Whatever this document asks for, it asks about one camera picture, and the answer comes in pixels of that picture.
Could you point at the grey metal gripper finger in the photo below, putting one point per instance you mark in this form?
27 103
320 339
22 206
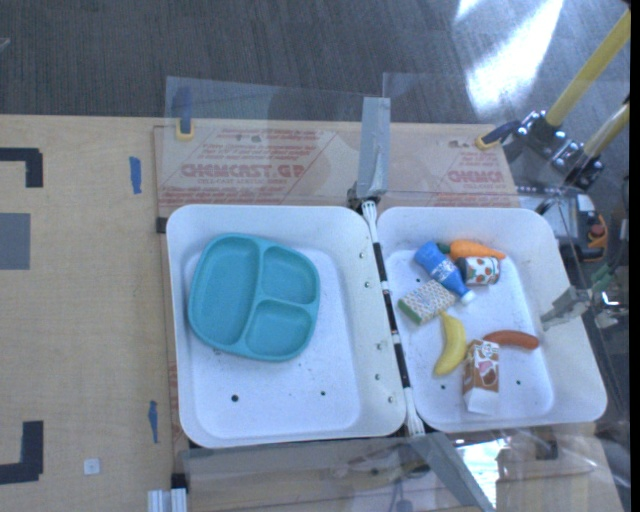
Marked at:
571 299
556 317

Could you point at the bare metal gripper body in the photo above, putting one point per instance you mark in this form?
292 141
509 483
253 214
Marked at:
602 305

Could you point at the orange sausage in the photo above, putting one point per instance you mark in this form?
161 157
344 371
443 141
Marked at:
512 339

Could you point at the white plastic tray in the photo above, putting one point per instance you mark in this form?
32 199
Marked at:
280 400
530 395

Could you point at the white can red print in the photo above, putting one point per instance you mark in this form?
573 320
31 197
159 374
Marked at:
481 271

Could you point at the brown and white carton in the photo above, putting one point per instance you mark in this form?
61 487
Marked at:
482 375

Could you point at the yellow banana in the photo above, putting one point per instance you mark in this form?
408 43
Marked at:
454 345

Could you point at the orange carrot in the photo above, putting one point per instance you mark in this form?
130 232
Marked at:
472 248

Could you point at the blue bottle white cap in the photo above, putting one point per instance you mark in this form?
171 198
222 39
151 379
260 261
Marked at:
442 269

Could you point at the yellow and green patterned packet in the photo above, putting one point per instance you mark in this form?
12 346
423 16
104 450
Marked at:
426 301

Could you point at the thin black and white rod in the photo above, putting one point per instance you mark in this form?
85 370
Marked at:
381 266

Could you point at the blue divided plate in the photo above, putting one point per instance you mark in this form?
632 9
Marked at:
227 285

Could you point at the brown cardboard board red print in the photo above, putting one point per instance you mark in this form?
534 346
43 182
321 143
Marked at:
225 172

